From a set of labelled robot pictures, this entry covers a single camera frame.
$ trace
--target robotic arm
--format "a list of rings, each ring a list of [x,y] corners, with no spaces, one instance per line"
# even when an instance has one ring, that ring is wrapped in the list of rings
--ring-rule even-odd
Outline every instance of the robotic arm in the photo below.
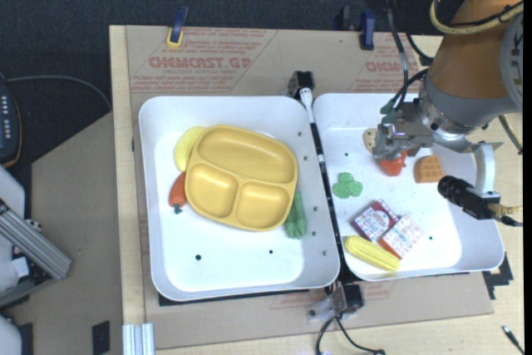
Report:
[[[473,153],[475,186],[451,176],[438,190],[442,196],[477,219],[490,219],[490,205],[500,201],[493,191],[495,157],[500,144],[475,144],[466,137],[494,118],[523,111],[524,0],[465,0],[449,26],[431,20],[445,33],[412,102],[388,106],[377,127],[372,155],[394,160],[404,150],[443,145],[457,153]]]

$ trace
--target red toy vegetable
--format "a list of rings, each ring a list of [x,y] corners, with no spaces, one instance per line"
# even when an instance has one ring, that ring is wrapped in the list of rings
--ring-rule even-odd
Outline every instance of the red toy vegetable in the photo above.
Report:
[[[175,213],[181,212],[181,207],[186,203],[185,195],[185,172],[181,173],[175,180],[172,188],[170,189],[170,196],[168,197],[168,203],[174,208]]]
[[[401,151],[401,157],[397,157],[393,160],[384,160],[381,159],[381,167],[390,175],[390,176],[399,176],[401,174],[402,168],[405,166],[406,159],[406,150]]]

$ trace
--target yellow plate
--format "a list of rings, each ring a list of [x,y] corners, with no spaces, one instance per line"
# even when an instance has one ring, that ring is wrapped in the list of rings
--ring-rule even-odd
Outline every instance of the yellow plate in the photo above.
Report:
[[[241,229],[268,231],[288,216],[298,163],[282,142],[234,126],[212,126],[190,155],[185,193],[203,216]]]

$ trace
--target white tray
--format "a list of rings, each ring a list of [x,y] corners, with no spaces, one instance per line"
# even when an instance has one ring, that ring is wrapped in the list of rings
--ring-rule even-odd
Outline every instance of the white tray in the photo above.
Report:
[[[290,239],[231,228],[168,206],[173,149],[192,126],[239,126],[284,142],[298,160],[308,232]],[[340,269],[323,181],[303,106],[286,96],[157,96],[140,109],[151,275],[175,301],[327,287]]]
[[[349,222],[379,199],[397,215],[411,215],[425,231],[423,239],[405,256],[395,273],[385,273],[345,253],[347,266],[367,281],[497,268],[504,258],[504,248],[495,221],[477,220],[464,213],[438,193],[436,183],[414,181],[416,160],[436,154],[444,175],[474,184],[476,168],[472,154],[457,154],[434,145],[420,150],[417,157],[407,157],[406,168],[399,176],[391,177],[382,172],[364,146],[363,132],[377,127],[382,118],[379,110],[392,96],[326,94],[313,105],[331,187],[341,172],[350,172],[363,184],[358,197],[346,200],[332,197],[341,237],[357,234]]]

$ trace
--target wooden table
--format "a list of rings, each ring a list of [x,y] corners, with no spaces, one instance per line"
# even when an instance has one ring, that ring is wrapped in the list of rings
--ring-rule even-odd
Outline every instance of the wooden table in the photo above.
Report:
[[[328,54],[330,32],[291,32],[291,37],[302,39],[323,37],[323,52]],[[355,32],[345,32],[343,40],[357,43]],[[415,37],[421,48],[433,53],[439,46],[439,37]],[[146,322],[144,284],[141,269],[139,241],[139,217],[135,186],[135,159],[131,150],[133,139],[131,116],[131,92],[128,70],[128,45],[126,27],[110,27],[111,79],[114,103],[114,127],[116,148],[116,177],[118,215],[120,229],[121,286],[123,318],[125,324],[140,325]],[[331,65],[342,61],[331,57]],[[510,117],[510,123],[522,135],[522,114]],[[504,205],[522,204],[523,179],[522,156],[508,141],[498,121],[482,131],[481,139],[504,141],[495,152],[497,178],[495,189],[503,196]],[[522,220],[522,214],[516,219]],[[524,346],[524,262],[523,230],[500,225],[507,257],[513,273],[508,286],[497,287],[493,300],[494,313],[478,317],[453,318],[431,322],[389,325],[386,327],[360,328],[352,331],[353,339],[369,348],[384,348],[388,354],[452,353],[452,354],[497,354],[518,353],[504,335],[501,327],[507,325]],[[257,313],[260,324],[260,313]],[[209,344],[188,348],[158,350],[164,354],[312,354],[315,333],[299,334],[281,338],[265,338],[234,343]],[[339,331],[331,331],[322,341],[322,349],[331,353],[357,353]]]

